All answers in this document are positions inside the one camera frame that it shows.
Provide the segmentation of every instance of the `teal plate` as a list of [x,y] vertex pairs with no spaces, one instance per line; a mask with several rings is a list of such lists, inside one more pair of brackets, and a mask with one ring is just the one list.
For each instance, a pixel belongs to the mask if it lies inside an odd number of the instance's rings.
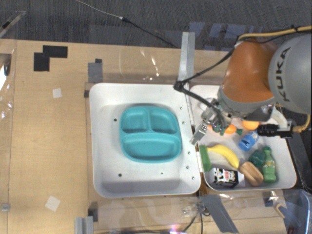
[[175,115],[164,108],[128,108],[121,116],[119,133],[123,153],[137,162],[168,162],[181,153],[179,124]]

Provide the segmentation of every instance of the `orange object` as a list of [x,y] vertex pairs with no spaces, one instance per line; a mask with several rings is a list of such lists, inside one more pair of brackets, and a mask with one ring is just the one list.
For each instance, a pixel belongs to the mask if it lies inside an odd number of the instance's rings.
[[277,50],[272,42],[242,42],[228,64],[222,83],[224,94],[236,102],[261,102],[273,98],[268,82],[271,58]]
[[256,130],[258,126],[260,125],[258,121],[248,121],[248,120],[243,120],[242,124],[243,124],[243,127],[249,131]]
[[225,130],[225,133],[226,134],[233,134],[233,133],[235,133],[236,132],[236,127],[233,125],[233,124],[231,124],[231,125],[229,125],[228,126],[228,128]]

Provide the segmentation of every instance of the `yellow banana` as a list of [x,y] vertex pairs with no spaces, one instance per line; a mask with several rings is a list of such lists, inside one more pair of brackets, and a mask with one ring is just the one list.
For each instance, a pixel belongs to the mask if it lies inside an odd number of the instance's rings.
[[228,148],[224,145],[221,145],[221,144],[217,144],[213,147],[207,147],[207,151],[212,151],[212,152],[223,155],[228,160],[230,165],[232,165],[234,168],[238,169],[238,167],[239,167],[238,158],[237,158],[236,154],[230,148]]

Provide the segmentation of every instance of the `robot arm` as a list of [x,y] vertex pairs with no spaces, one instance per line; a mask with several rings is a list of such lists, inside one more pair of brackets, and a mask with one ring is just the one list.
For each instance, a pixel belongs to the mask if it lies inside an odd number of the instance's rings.
[[294,129],[276,109],[277,103],[293,112],[311,114],[311,34],[293,38],[280,47],[253,38],[239,42],[217,99],[210,101],[202,113],[203,122],[191,143],[196,144],[205,135],[208,125],[224,131],[233,117],[261,122],[274,118],[278,125],[260,125],[258,134],[291,137]]

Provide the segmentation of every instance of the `yellow cable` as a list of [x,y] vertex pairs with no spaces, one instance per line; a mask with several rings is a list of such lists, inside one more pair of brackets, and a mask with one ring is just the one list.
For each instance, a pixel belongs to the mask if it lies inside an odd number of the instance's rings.
[[280,35],[293,34],[293,33],[301,32],[301,31],[308,31],[308,30],[312,30],[312,26],[298,27],[297,29],[291,28],[291,29],[275,31],[275,32],[267,32],[267,33],[248,33],[248,34],[240,35],[238,37],[238,40],[241,40],[244,38],[253,38],[253,37],[274,37],[274,36],[280,36]]
[[301,126],[294,126],[292,131],[300,133],[300,132],[306,130],[306,128],[308,127],[308,125],[310,123],[310,120],[311,120],[311,115],[307,115],[306,123],[304,123],[304,125],[301,125]]

